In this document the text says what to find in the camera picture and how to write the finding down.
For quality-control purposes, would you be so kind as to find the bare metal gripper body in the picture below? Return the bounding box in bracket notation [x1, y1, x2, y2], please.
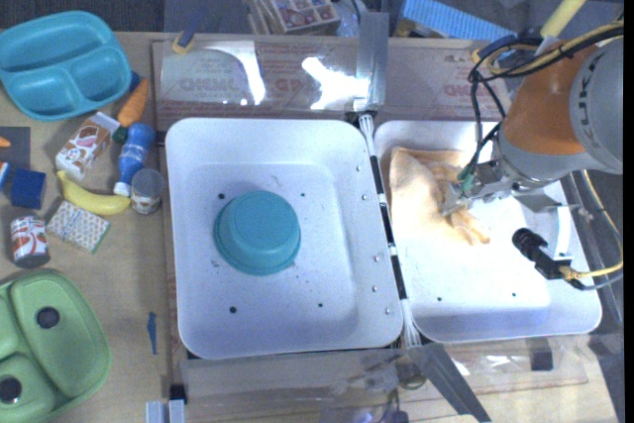
[464, 157, 527, 206]

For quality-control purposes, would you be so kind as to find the pale orange cloth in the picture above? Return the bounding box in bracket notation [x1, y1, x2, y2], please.
[387, 145, 493, 247]

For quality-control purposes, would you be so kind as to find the white plastic tray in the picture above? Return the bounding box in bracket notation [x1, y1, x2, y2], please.
[371, 119, 604, 345]
[163, 115, 405, 361]

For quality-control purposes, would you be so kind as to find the teal bowl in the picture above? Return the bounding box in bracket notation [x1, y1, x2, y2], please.
[212, 190, 303, 277]

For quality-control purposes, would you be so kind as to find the small grey can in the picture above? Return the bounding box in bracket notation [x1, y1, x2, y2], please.
[129, 167, 167, 217]

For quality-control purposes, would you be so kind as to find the blue bottle white cap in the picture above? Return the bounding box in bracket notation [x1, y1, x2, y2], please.
[112, 121, 158, 198]

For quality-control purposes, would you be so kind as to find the orange carrot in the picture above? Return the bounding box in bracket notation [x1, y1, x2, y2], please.
[112, 76, 152, 145]

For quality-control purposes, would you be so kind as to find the yellow banana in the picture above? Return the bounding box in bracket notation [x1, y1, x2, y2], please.
[54, 168, 133, 217]

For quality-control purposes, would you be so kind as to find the white and brown carton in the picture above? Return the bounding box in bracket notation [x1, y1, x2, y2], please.
[53, 110, 122, 183]

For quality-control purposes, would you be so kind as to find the white packet orange pattern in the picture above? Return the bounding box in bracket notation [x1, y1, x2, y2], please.
[45, 199, 112, 256]

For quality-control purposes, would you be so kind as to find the green divided plate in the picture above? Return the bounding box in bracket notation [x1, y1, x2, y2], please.
[0, 267, 113, 423]

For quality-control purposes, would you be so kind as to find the blue divided plate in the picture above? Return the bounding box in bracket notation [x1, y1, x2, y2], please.
[0, 9, 135, 123]

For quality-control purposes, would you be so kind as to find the red and white can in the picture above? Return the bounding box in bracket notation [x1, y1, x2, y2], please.
[9, 214, 52, 269]

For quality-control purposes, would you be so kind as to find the blue cube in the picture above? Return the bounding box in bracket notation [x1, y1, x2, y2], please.
[10, 167, 48, 211]

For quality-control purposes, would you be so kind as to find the black cylinder on white bracket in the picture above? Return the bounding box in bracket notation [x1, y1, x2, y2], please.
[511, 198, 577, 281]

